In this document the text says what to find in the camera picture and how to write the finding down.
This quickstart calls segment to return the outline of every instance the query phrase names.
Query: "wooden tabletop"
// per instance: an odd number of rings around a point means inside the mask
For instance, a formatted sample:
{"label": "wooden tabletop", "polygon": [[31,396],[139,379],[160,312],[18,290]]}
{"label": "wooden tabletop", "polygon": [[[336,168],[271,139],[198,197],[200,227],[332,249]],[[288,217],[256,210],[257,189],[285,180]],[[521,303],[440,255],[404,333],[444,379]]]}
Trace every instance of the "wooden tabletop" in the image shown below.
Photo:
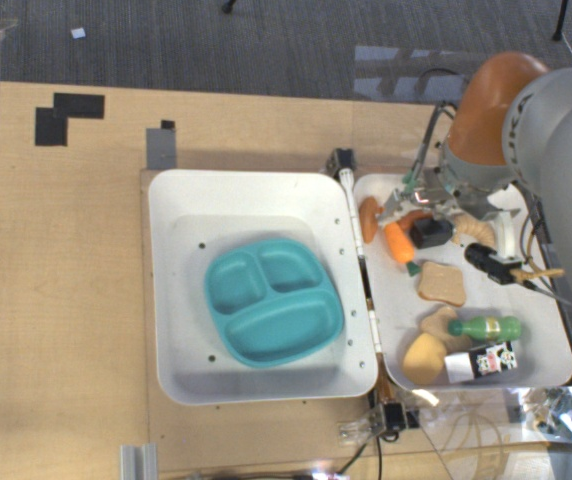
{"label": "wooden tabletop", "polygon": [[[35,146],[35,109],[52,107],[55,92],[102,94],[105,116],[69,119],[66,147]],[[345,462],[355,450],[339,445],[337,424],[359,416],[363,399],[197,408],[166,400],[179,423],[169,435],[155,432],[142,252],[146,129],[175,121],[180,167],[318,171],[333,148],[351,146],[365,164],[407,167],[430,112],[2,83],[0,479],[118,478],[120,446],[147,442],[160,447],[163,478]],[[384,447],[385,478],[449,478],[433,450],[421,430],[404,432]],[[374,475],[374,454],[365,452],[354,478]]]}

